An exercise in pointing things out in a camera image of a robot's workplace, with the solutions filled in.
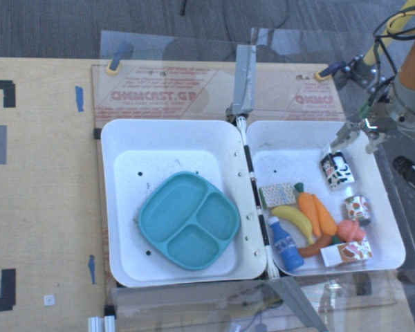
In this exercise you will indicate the white carton with orange print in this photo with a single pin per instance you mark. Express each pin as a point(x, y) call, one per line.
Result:
point(346, 254)

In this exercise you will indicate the white plastic tray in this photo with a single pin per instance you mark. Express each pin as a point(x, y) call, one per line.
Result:
point(384, 247)
point(124, 202)

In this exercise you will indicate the blue bottle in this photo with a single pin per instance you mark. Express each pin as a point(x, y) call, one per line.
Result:
point(287, 247)

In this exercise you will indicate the brown cardboard board red print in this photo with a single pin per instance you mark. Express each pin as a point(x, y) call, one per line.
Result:
point(193, 92)

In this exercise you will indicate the thin black and white rod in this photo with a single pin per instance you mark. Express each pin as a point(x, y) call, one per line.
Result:
point(252, 178)

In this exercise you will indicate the yellow banana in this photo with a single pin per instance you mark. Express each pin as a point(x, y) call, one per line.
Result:
point(295, 218)

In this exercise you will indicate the pink rounded toy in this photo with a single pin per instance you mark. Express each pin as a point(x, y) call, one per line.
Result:
point(349, 231)

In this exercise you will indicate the black and white milk carton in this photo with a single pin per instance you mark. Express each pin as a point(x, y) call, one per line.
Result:
point(337, 171)

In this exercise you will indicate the blue divided plate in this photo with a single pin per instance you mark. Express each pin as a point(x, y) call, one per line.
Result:
point(183, 213)

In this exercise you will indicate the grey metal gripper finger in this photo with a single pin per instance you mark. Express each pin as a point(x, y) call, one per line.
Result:
point(346, 134)
point(376, 143)

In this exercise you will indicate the orange carrot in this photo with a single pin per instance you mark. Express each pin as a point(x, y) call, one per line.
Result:
point(318, 213)

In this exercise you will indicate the black cylinder on white bracket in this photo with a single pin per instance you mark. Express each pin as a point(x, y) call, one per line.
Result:
point(407, 172)

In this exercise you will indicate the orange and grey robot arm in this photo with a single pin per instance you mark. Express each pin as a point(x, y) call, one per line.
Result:
point(411, 71)

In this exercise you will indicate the small can with fruit print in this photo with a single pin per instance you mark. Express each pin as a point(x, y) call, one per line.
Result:
point(358, 209)

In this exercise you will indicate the orange sausage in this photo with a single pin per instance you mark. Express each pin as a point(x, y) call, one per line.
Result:
point(313, 249)

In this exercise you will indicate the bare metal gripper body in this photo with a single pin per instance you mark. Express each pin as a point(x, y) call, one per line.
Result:
point(380, 118)

